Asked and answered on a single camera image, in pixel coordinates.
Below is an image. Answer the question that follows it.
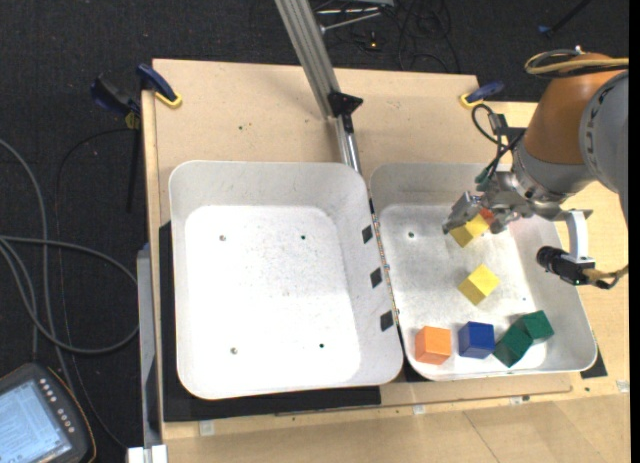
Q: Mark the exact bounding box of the black cylinder on white bracket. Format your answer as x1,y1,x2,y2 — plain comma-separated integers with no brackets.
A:
536,209,597,286

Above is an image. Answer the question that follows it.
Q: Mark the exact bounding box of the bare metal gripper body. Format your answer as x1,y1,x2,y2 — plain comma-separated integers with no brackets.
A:
468,170,569,234

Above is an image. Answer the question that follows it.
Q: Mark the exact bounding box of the orange cube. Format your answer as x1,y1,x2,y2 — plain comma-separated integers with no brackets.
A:
414,325,453,366

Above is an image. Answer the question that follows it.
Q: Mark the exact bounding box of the blue cube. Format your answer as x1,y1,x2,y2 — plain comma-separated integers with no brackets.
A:
457,321,496,360

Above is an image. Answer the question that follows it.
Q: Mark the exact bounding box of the pale wood board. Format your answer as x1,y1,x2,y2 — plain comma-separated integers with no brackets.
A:
151,58,574,423

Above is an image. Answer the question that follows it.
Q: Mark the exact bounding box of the white plastic tray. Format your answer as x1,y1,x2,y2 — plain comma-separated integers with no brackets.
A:
369,162,599,382
168,159,405,401

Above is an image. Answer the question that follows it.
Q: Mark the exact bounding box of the green cube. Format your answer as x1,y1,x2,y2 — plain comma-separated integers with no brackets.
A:
514,309,555,342
492,323,534,369

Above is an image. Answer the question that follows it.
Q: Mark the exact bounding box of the yellow cube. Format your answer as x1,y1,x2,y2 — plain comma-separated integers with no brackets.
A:
448,214,491,248
457,263,501,306

